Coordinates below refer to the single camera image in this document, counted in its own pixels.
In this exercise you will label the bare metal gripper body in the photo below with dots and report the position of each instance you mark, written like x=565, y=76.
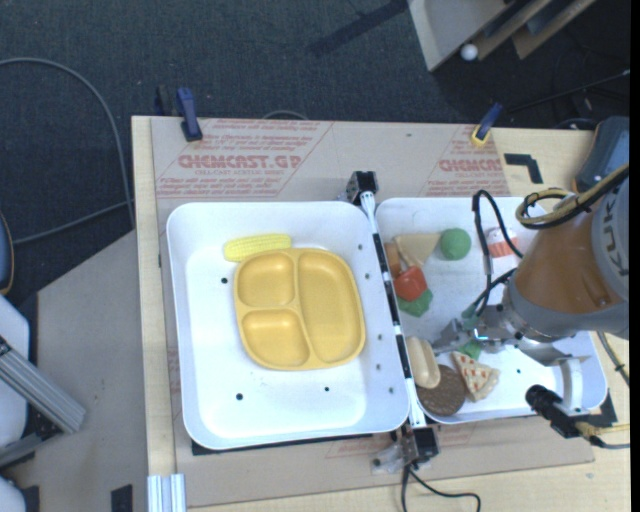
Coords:
x=492, y=327

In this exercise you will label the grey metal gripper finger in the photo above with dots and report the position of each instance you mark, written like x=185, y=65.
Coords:
x=444, y=344
x=454, y=329

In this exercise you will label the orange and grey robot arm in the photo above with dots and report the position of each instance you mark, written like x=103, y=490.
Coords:
x=565, y=270

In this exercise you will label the white plastic tray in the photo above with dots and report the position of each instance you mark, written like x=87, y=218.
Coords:
x=450, y=305
x=210, y=320

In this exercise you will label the small green toy piece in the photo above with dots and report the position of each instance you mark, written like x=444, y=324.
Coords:
x=471, y=350

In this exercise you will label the tan hot dog bun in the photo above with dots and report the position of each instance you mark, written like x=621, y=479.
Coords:
x=424, y=362

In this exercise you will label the green toy lettuce piece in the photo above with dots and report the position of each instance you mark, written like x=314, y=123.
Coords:
x=417, y=306

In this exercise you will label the pizza slice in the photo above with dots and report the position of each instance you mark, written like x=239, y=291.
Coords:
x=475, y=375

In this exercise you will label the brown round biscuit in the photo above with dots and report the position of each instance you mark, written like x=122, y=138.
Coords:
x=442, y=397

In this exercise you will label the thin black and white rod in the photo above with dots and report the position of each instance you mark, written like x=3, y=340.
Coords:
x=395, y=320

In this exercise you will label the red toy pepper piece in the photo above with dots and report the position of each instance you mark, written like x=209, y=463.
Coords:
x=410, y=284

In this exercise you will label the pink and white cupcake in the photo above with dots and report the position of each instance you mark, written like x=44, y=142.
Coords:
x=500, y=245

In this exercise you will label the green ball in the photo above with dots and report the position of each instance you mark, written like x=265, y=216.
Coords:
x=455, y=243

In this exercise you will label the tan bread slice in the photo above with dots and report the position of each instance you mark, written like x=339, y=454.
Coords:
x=420, y=246

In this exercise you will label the yellow divided plate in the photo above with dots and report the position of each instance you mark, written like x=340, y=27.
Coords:
x=325, y=305

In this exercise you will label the yellow corn cob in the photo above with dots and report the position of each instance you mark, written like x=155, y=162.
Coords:
x=256, y=246

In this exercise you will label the brown cardboard board, red print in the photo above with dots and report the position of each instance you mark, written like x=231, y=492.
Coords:
x=320, y=160

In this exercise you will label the black cylinder on white bracket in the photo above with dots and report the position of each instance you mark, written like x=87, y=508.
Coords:
x=555, y=405

